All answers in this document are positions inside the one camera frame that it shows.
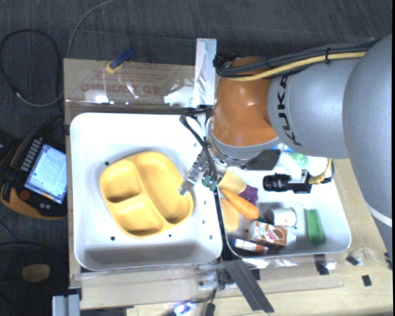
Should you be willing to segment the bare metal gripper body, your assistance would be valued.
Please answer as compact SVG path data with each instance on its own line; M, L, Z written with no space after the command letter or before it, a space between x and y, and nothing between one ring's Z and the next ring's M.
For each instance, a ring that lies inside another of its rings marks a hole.
M244 164L243 159L228 156L218 149L211 147L202 150L197 155L191 169L187 173L187 178L200 178L203 175L209 175L211 178L222 178L229 167L241 167Z

